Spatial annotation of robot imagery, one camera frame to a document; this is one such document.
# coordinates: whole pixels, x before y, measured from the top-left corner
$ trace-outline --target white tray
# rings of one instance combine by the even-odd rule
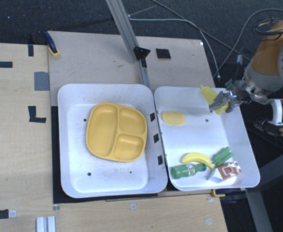
[[[214,88],[219,93],[222,88]],[[212,159],[220,149],[229,146],[242,173],[220,183],[207,180],[211,170],[198,172],[192,177],[172,179],[179,190],[250,188],[259,183],[260,174],[243,123],[241,111],[236,107],[230,113],[210,113],[199,87],[159,87],[155,91],[155,103],[162,141],[169,169],[180,165],[181,158],[190,152],[200,152]],[[185,123],[171,126],[162,119],[162,112],[177,111],[185,114]]]
[[[130,106],[147,120],[143,155],[133,162],[115,162],[92,155],[85,135],[92,108],[101,102]],[[67,84],[58,92],[60,171],[65,193],[74,198],[158,193],[168,181],[154,97],[139,84]]]

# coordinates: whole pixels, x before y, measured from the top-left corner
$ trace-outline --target wooden table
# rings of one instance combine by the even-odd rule
[[[0,219],[0,231],[35,231],[37,217],[56,217],[57,231],[227,232],[219,198],[209,193],[155,198],[61,203],[53,210],[51,105],[49,91],[34,90],[34,73],[48,73],[47,46],[0,43],[0,210],[17,217]],[[45,123],[29,122],[28,106]]]

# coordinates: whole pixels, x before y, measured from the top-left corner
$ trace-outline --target brown and white carton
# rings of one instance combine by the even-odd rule
[[[232,161],[232,162],[226,163],[226,164],[224,164],[220,167],[215,168],[212,171],[212,173],[210,174],[208,180],[219,183],[219,182],[224,181],[226,179],[229,179],[233,176],[236,176],[241,172],[242,172],[242,170],[241,170],[238,162]]]

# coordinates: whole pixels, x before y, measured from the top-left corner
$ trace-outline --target banana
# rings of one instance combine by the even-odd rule
[[[214,170],[214,166],[212,165],[210,158],[202,153],[198,153],[198,152],[188,153],[184,155],[181,159],[182,163],[190,163],[193,161],[204,163],[211,170]]]

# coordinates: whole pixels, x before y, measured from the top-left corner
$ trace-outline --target green bottle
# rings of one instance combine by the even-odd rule
[[[173,179],[180,179],[181,177],[189,177],[195,175],[198,171],[205,171],[206,165],[204,163],[194,165],[192,163],[182,164],[172,167],[170,170]]]

